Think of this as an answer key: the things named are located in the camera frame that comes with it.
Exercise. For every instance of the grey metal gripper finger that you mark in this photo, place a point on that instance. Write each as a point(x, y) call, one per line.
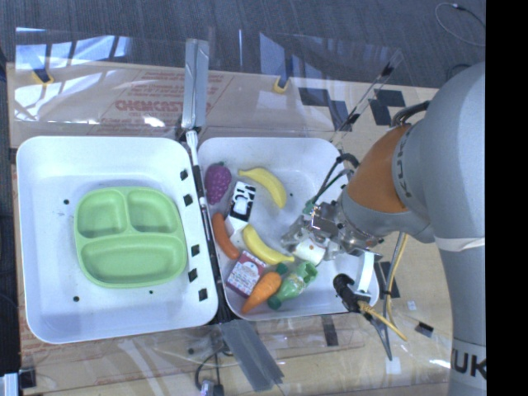
point(305, 222)
point(292, 237)

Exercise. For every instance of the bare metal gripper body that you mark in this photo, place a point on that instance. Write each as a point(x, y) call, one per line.
point(330, 225)

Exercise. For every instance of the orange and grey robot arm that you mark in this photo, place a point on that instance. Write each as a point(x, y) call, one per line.
point(449, 171)

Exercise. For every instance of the white can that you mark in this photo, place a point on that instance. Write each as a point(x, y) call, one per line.
point(310, 252)

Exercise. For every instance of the yellow banana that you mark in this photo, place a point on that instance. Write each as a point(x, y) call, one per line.
point(257, 243)
point(270, 182)

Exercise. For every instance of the green bottle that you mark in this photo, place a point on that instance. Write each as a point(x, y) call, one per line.
point(293, 285)

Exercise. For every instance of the orange carrot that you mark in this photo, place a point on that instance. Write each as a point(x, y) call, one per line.
point(264, 289)

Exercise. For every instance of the pink carton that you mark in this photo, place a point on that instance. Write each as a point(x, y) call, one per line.
point(245, 274)

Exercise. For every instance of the black and white carton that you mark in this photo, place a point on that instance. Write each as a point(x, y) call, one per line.
point(242, 202)

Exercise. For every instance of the white plastic tray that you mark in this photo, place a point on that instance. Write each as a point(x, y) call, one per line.
point(53, 221)
point(305, 159)

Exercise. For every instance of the orange sausage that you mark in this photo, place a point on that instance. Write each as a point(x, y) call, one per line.
point(224, 237)

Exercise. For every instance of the purple grapes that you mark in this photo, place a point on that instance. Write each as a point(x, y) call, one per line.
point(217, 182)

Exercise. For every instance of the green divided plate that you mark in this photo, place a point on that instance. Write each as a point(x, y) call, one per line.
point(132, 241)

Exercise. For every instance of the brown cardboard board red print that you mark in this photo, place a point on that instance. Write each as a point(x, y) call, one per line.
point(123, 105)

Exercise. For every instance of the black cylinder on white bracket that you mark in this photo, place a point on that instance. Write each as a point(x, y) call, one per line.
point(348, 289)

